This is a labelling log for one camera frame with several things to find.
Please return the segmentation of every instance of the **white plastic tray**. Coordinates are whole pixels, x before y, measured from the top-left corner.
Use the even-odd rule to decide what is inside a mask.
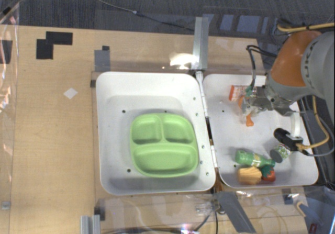
[[[215,182],[204,110],[197,81],[187,74],[106,72],[96,82],[100,180],[110,194],[205,191]],[[193,125],[198,167],[174,178],[139,173],[131,160],[130,125],[139,115],[168,112]]]
[[[238,182],[239,165],[234,161],[236,150],[243,149],[270,158],[270,150],[278,144],[273,137],[273,131],[279,127],[291,130],[290,118],[283,117],[274,110],[260,113],[252,118],[253,127],[245,125],[245,118],[242,117],[237,102],[231,102],[228,97],[231,85],[249,85],[250,82],[250,75],[211,74],[204,79],[204,91],[221,179],[234,188],[314,184],[318,178],[315,159],[299,152],[291,154],[282,163],[276,164],[274,183],[263,181],[251,186]],[[256,86],[261,86],[264,82],[264,76],[257,76]],[[291,109],[298,110],[297,104],[293,104]],[[304,127],[300,135],[304,139],[304,144],[309,144]]]

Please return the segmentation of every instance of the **green plate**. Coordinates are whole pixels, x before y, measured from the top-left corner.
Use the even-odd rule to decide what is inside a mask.
[[[166,113],[135,118],[130,129],[131,158],[136,169],[150,177],[176,177],[191,173],[199,153],[192,124]]]

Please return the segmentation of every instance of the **green bottle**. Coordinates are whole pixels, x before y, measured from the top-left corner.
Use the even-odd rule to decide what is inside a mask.
[[[235,161],[239,164],[245,164],[259,168],[263,167],[264,165],[271,165],[274,167],[276,164],[274,160],[268,160],[259,154],[245,152],[243,150],[236,151]]]

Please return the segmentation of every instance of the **wooden table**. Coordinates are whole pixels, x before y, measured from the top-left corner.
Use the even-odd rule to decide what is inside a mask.
[[[45,39],[46,31],[72,32],[73,44],[54,45],[53,60],[37,60],[36,40]],[[245,50],[248,44],[256,41],[209,37],[209,68],[250,74],[251,63]],[[94,50],[102,46],[110,46],[113,70],[172,70],[172,56],[192,53],[193,36],[20,27],[10,234],[80,233],[80,217],[93,215],[96,200],[90,80]],[[264,72],[260,57],[256,58],[256,66]],[[72,99],[64,95],[70,88],[77,91]],[[170,213],[177,214],[181,207],[175,196],[167,197],[165,203]],[[122,206],[115,197],[110,201],[115,201],[116,209]],[[292,207],[272,206],[260,219],[255,205],[245,205],[259,233],[278,233],[282,222],[290,226],[289,233],[306,230],[302,216]],[[150,216],[148,206],[138,206],[143,209],[144,222],[159,225],[159,220]],[[119,215],[123,220],[128,215],[136,216],[131,206],[123,205],[123,209],[124,215]],[[203,233],[215,232],[213,219],[209,221]],[[229,229],[227,233],[234,233],[227,216],[220,216],[219,221],[220,233]]]

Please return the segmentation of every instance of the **yellow cable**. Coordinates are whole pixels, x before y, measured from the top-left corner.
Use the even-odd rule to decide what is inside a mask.
[[[326,129],[324,128],[324,126],[322,125],[322,123],[320,121],[320,118],[319,118],[319,115],[318,115],[318,112],[317,112],[317,109],[316,109],[316,99],[315,99],[315,96],[313,96],[313,111],[314,111],[315,119],[316,119],[318,125],[320,126],[321,130],[325,134],[326,138],[323,141],[317,142],[315,144],[311,144],[309,146],[306,146],[304,144],[299,144],[298,143],[298,144],[296,144],[296,146],[298,147],[299,150],[309,149],[309,148],[316,148],[316,147],[319,147],[319,146],[325,144],[329,140],[329,134],[326,131]]]
[[[304,30],[315,30],[315,29],[334,27],[334,26],[335,26],[335,23],[326,23],[326,24],[305,26],[305,27],[282,27],[281,25],[277,25],[277,28],[282,32],[291,33],[291,32],[298,32],[298,31],[304,31]]]

